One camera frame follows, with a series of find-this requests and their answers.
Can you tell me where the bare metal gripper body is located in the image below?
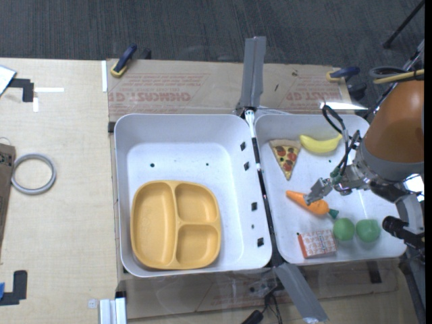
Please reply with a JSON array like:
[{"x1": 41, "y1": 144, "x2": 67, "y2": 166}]
[{"x1": 331, "y1": 165, "x2": 373, "y2": 196}]

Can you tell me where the orange carrot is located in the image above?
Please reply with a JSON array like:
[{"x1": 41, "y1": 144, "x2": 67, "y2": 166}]
[{"x1": 286, "y1": 190, "x2": 340, "y2": 220}]

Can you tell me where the green ball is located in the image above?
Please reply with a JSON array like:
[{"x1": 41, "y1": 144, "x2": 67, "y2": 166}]
[
  {"x1": 355, "y1": 218, "x2": 382, "y2": 244},
  {"x1": 333, "y1": 217, "x2": 356, "y2": 242}
]

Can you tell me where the yellow banana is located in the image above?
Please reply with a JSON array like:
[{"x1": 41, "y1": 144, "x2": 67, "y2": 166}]
[{"x1": 299, "y1": 133, "x2": 344, "y2": 155}]

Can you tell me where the toy pizza slice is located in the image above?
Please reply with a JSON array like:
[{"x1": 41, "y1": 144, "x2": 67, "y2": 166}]
[{"x1": 268, "y1": 139, "x2": 302, "y2": 182}]

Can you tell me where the orange and white carton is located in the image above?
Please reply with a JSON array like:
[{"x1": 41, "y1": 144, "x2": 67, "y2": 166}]
[{"x1": 297, "y1": 229, "x2": 338, "y2": 260}]

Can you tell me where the white plastic tray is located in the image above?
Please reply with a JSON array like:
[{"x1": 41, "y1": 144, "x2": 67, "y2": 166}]
[
  {"x1": 252, "y1": 113, "x2": 408, "y2": 267},
  {"x1": 113, "y1": 113, "x2": 273, "y2": 278}
]

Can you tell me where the yellow divided plate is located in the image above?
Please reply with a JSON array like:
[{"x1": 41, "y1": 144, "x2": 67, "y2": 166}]
[{"x1": 130, "y1": 180, "x2": 223, "y2": 271}]

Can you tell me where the brown cardboard board red print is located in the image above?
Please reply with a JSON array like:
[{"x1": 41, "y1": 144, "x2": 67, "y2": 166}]
[{"x1": 105, "y1": 57, "x2": 400, "y2": 320}]

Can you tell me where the grey tape roll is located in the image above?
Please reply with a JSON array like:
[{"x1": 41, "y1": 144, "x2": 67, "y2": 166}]
[{"x1": 10, "y1": 153, "x2": 57, "y2": 196}]

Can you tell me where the brown cardboard piece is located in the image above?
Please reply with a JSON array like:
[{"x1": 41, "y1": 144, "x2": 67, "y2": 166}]
[{"x1": 0, "y1": 142, "x2": 17, "y2": 260}]

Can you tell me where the white paper sheet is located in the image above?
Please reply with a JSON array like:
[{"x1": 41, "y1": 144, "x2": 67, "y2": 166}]
[{"x1": 0, "y1": 65, "x2": 18, "y2": 97}]

